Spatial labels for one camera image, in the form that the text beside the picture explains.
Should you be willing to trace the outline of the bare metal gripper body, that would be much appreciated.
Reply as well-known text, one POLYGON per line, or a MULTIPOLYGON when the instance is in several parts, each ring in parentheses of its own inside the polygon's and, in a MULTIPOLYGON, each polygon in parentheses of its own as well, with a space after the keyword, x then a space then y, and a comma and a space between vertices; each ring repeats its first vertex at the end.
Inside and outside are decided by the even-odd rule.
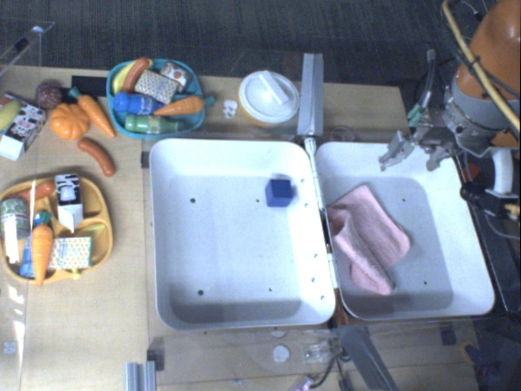
POLYGON ((460 153, 453 132, 447 127, 441 112, 417 113, 409 120, 414 142, 434 157, 451 157, 460 153))

